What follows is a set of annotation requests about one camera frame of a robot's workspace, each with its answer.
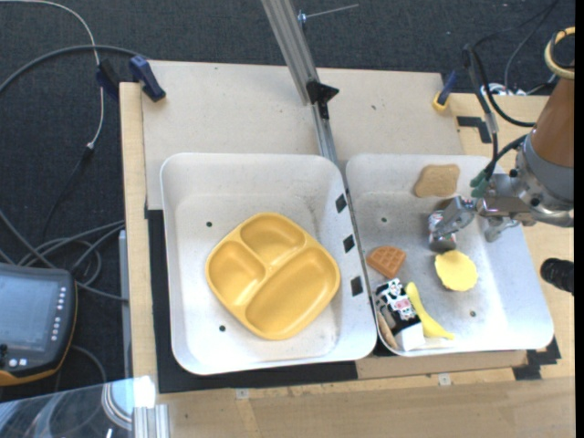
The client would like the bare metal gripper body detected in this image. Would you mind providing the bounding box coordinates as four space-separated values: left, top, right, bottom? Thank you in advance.
475 172 575 228

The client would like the white plastic tray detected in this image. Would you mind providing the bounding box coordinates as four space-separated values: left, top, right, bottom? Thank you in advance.
159 151 380 377
345 152 556 359

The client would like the tan bread slice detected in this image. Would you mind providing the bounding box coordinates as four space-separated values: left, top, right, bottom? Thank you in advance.
412 163 462 200

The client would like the pale wood board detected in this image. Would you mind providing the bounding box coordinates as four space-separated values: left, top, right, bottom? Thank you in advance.
140 59 530 381

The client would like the yellow round pancake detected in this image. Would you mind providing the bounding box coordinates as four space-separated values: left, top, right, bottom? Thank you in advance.
433 249 480 293

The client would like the black and white cow carton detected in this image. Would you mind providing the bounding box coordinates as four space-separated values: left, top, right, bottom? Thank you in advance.
374 277 427 353

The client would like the orange waffle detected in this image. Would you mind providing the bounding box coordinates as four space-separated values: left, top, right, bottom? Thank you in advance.
365 245 408 280

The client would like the yellow divided plate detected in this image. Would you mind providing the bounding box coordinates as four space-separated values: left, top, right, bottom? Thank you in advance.
204 212 342 342

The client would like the black cylinder on white bracket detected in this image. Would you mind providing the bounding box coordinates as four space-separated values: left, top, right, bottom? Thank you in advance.
539 257 576 297

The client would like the small red and silver can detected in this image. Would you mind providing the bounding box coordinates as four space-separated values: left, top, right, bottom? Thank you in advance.
427 211 459 253

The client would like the yellow banana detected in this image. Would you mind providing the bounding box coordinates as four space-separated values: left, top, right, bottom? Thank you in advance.
404 281 456 341

